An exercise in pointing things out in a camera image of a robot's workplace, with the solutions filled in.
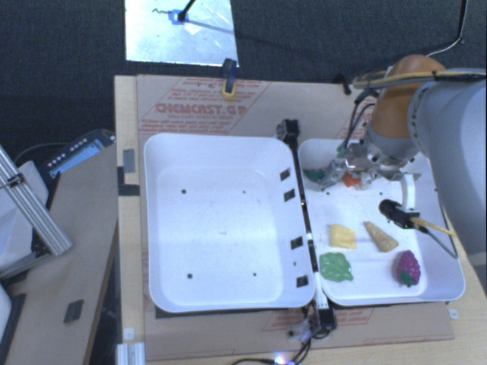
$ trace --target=metal plate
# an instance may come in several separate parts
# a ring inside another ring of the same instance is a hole
[[[129,61],[219,66],[237,59],[230,0],[196,0],[184,24],[171,21],[189,0],[125,0]]]

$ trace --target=yellow cheese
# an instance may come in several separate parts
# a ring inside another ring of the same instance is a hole
[[[355,243],[355,231],[340,224],[332,224],[330,232],[331,247],[344,247],[346,249],[357,249]]]

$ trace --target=toy food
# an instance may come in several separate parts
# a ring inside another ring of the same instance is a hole
[[[394,238],[383,232],[372,222],[367,221],[364,224],[368,233],[371,235],[381,252],[390,252],[392,249],[397,247],[397,245],[399,245]]]
[[[330,231],[331,247],[344,247],[346,249],[357,249],[355,243],[355,231],[340,224],[332,224]]]
[[[340,283],[353,280],[350,262],[340,252],[328,252],[320,255],[320,273],[325,279]]]
[[[411,250],[403,252],[396,266],[397,279],[408,287],[417,285],[421,276],[418,260]]]

